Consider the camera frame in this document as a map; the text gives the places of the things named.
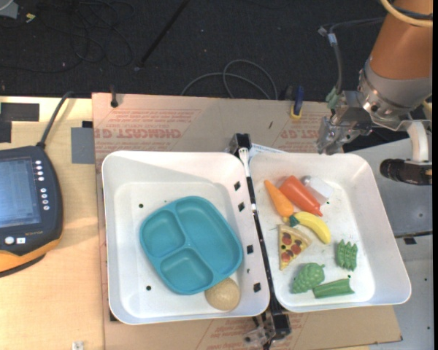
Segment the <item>toy pizza slice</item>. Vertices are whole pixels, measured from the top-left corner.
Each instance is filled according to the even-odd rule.
[[[288,225],[279,225],[279,269],[295,260],[312,241],[302,232]]]

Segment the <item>toy food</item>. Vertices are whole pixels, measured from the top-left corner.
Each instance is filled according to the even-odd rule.
[[[316,215],[307,211],[299,211],[289,218],[291,226],[304,225],[316,233],[318,238],[325,244],[331,241],[331,232],[328,225]]]
[[[309,192],[304,184],[294,175],[290,175],[279,187],[279,190],[291,202],[295,203],[302,211],[308,211],[314,215],[323,216],[320,211],[320,203]]]
[[[281,217],[289,218],[293,214],[293,204],[291,201],[284,196],[284,194],[274,186],[269,180],[264,181],[264,186],[268,190],[269,197],[276,208],[276,211]]]
[[[316,298],[333,297],[335,295],[351,295],[355,293],[350,288],[349,279],[340,279],[321,284],[313,288],[313,294]]]
[[[324,265],[307,263],[293,278],[292,293],[305,293],[324,281]]]
[[[230,277],[204,291],[207,302],[217,310],[230,311],[240,302],[240,289]]]
[[[357,251],[357,244],[351,245],[350,241],[344,244],[344,240],[341,240],[336,250],[337,265],[354,271],[357,267]]]
[[[312,241],[302,232],[288,225],[279,225],[279,269],[283,270],[295,260]]]

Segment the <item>toy banana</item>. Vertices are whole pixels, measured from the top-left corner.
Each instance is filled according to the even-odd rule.
[[[331,232],[328,225],[318,216],[307,211],[299,211],[289,218],[291,226],[304,225],[316,233],[318,238],[325,244],[331,241]]]

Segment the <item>button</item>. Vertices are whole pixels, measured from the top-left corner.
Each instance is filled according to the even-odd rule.
[[[5,237],[5,244],[6,245],[13,245],[14,243],[15,243],[15,238],[13,236]]]

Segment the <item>toy carrot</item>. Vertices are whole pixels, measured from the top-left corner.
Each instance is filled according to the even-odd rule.
[[[294,213],[293,204],[284,194],[269,180],[264,180],[264,186],[268,190],[269,197],[281,217],[289,218]]]

